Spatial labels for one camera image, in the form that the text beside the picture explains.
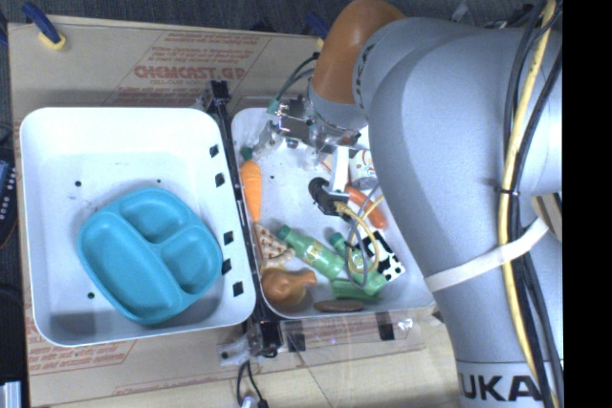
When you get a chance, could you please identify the black and white carton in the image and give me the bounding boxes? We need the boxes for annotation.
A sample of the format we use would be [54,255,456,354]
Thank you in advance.
[356,229,407,284]

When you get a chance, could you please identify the green flat toy vegetable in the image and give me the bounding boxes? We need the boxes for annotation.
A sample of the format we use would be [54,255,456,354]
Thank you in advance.
[329,278,383,303]

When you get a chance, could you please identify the black block with wires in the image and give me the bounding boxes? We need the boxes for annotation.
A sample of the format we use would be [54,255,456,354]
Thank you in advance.
[208,79,231,110]
[246,319,282,358]

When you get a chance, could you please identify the orange sausage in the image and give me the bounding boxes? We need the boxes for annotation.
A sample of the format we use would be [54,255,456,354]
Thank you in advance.
[344,184,388,230]

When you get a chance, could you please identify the white can orange print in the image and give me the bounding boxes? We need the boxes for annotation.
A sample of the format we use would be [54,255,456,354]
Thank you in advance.
[348,148,380,191]

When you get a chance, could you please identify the green bottle yellow label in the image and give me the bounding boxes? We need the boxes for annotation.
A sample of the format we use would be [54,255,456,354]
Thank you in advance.
[328,231,389,296]
[277,224,346,280]

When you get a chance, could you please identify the white plastic tray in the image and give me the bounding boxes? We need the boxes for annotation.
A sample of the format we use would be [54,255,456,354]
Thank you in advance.
[18,106,258,348]
[230,106,439,321]

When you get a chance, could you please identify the thin black rod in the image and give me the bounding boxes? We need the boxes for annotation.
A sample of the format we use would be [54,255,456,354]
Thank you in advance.
[215,102,265,326]

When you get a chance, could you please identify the brown cardboard board red print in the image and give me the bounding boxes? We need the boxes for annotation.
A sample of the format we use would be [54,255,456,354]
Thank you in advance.
[7,13,448,408]

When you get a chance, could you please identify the orange carrot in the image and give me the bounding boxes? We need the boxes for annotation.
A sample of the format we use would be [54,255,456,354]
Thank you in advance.
[238,146,264,224]

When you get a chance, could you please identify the brown chicken drumstick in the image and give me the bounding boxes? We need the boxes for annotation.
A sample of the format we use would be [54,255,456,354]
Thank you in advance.
[260,267,318,307]

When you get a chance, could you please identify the pizza slice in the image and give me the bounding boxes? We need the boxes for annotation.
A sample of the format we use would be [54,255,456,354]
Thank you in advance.
[252,223,296,273]

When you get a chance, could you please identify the blue divided plate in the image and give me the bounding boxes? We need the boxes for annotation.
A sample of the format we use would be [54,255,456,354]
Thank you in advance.
[76,186,225,327]

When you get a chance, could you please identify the brown biscuit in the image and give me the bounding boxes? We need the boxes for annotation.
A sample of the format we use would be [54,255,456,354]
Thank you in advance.
[313,298,366,314]

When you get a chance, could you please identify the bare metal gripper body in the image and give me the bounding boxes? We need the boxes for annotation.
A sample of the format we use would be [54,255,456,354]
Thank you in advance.
[266,94,362,158]

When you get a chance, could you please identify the black cylinder on white bracket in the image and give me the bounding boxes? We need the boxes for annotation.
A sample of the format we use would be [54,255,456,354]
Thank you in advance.
[308,146,353,217]

